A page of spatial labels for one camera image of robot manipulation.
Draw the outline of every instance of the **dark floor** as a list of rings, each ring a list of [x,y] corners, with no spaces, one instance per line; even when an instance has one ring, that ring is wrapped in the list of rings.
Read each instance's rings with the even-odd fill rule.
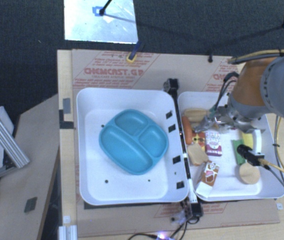
[[[144,52],[239,56],[284,49],[284,0],[134,0],[134,6]],[[57,93],[58,49],[132,50],[64,40],[63,9],[63,0],[0,0],[0,106],[13,122]]]

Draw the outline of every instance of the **chocolate milk carton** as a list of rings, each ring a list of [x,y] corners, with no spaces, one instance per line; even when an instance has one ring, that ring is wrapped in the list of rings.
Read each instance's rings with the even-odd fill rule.
[[[218,164],[210,160],[207,161],[204,171],[202,172],[201,177],[199,178],[195,187],[195,192],[199,197],[203,196],[208,198],[213,189],[219,168],[220,167]]]

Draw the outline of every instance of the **cardboard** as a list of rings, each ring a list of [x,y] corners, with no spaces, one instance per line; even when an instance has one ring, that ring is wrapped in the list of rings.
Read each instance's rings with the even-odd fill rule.
[[[212,63],[206,56],[138,53],[134,63],[128,52],[73,50],[73,111],[76,122],[76,95],[86,87],[161,90],[168,78],[178,78],[178,93],[185,91],[218,92],[224,76],[239,72],[242,65],[228,65],[225,56]],[[78,237],[172,231],[178,225],[171,217],[181,211],[179,203],[134,206],[85,205],[78,190],[78,139],[74,131],[76,210]],[[232,227],[279,223],[273,199],[203,204],[204,216],[189,229]]]

